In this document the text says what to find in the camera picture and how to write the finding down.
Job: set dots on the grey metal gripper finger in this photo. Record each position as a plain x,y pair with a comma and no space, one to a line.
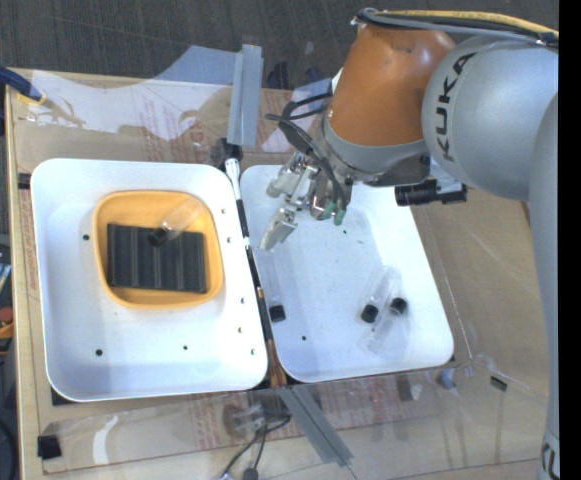
277,230
284,183

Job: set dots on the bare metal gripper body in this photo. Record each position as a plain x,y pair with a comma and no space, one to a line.
326,195

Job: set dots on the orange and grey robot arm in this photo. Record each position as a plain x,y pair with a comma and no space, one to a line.
490,113

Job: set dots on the thin black and white rod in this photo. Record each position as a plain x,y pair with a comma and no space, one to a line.
250,263

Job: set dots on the white plastic tray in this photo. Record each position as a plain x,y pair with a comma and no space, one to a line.
330,278
135,353

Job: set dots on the clear plastic bottle black cap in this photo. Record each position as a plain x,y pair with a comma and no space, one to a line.
398,306
370,313
162,233
276,312

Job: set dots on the black ribbed block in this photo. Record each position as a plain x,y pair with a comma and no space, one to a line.
140,268

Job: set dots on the orange plastic bowl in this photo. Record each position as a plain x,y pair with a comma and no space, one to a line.
105,248

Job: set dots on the brown cardboard board red print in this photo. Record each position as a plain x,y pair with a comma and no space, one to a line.
485,288

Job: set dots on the black cylinder on white bracket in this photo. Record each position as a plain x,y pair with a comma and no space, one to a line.
422,193

